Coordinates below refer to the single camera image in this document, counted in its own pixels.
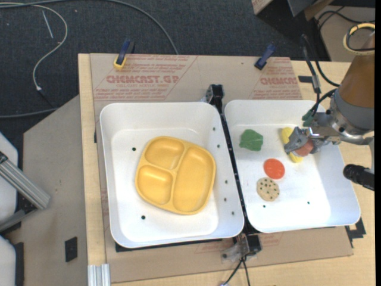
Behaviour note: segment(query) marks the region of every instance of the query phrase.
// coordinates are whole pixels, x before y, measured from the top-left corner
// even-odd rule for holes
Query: blue clamp
[[[268,45],[265,53],[262,55],[262,57],[254,64],[254,66],[260,70],[263,69],[263,67],[267,64],[267,59],[273,55],[275,52],[275,46],[274,45]]]
[[[133,53],[134,48],[135,43],[130,41],[130,39],[126,39],[121,47],[119,55],[114,60],[114,67],[121,70],[127,60],[126,54]]]

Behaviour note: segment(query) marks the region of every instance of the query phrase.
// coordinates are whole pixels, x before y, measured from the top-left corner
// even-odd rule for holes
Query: black surface
[[[0,0],[36,2],[43,0]],[[120,0],[150,13],[171,36],[180,54],[259,56],[270,43],[277,56],[302,60],[302,33],[310,35],[319,59],[327,55],[316,36],[315,22],[293,17],[287,0],[274,0],[255,16],[251,0]],[[375,0],[340,0],[340,5],[374,7]],[[151,19],[129,7],[105,1],[71,1],[45,5],[68,24],[64,45],[43,61],[37,82],[48,101],[60,107],[78,90],[79,53],[115,53],[129,37],[135,53],[174,54],[174,49]],[[32,71],[36,62],[64,36],[64,25],[36,7],[0,10],[0,115],[51,108],[36,91]],[[46,114],[22,119],[0,119],[0,132],[22,154],[23,133]]]

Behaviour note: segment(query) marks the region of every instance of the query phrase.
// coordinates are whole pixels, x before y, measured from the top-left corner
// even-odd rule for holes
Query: blue connector
[[[268,45],[265,53],[262,55],[262,57],[254,64],[254,66],[260,70],[263,69],[263,67],[267,64],[267,59],[273,55],[275,52],[275,46],[274,45]]]

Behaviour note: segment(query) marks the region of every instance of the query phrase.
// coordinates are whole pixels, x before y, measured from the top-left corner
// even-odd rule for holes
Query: robotic hand
[[[333,90],[330,108],[325,113],[314,113],[304,123],[306,128],[296,127],[286,153],[307,156],[320,151],[328,144],[341,141],[356,145],[369,145],[372,167],[349,164],[345,166],[344,177],[356,184],[374,191],[374,32],[350,65],[342,83]]]

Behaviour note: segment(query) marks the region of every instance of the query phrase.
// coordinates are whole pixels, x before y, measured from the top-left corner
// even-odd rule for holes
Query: yellow plate
[[[148,203],[178,214],[196,214],[208,203],[216,163],[205,148],[169,136],[148,142],[135,187]]]

